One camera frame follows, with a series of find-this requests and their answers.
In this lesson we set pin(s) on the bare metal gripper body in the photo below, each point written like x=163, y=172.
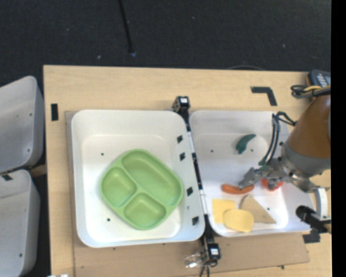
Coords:
x=288, y=173

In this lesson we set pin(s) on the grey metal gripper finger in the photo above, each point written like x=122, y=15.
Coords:
x=272, y=181
x=249, y=179

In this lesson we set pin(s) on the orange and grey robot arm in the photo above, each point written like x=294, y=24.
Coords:
x=308, y=131

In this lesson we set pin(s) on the red round toy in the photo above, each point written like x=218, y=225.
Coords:
x=272, y=187

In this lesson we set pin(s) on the orange toy sausage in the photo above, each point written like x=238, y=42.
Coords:
x=230, y=189

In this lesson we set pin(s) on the white plastic tray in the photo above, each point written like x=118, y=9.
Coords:
x=89, y=125
x=219, y=169

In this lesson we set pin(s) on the tan triangular bread slice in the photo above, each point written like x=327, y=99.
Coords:
x=258, y=211

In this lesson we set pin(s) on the dark green toy pepper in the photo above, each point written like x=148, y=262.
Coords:
x=243, y=143

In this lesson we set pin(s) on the yellow square cheese slice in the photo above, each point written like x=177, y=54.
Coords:
x=219, y=208

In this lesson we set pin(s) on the yellow oval biscuit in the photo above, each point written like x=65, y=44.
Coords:
x=237, y=220

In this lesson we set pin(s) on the thin black and white rod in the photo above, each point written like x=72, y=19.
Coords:
x=196, y=169

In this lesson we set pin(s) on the green divided plate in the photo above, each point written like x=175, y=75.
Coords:
x=144, y=183

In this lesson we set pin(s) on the black cylinder on white bracket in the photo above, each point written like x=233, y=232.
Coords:
x=321, y=200

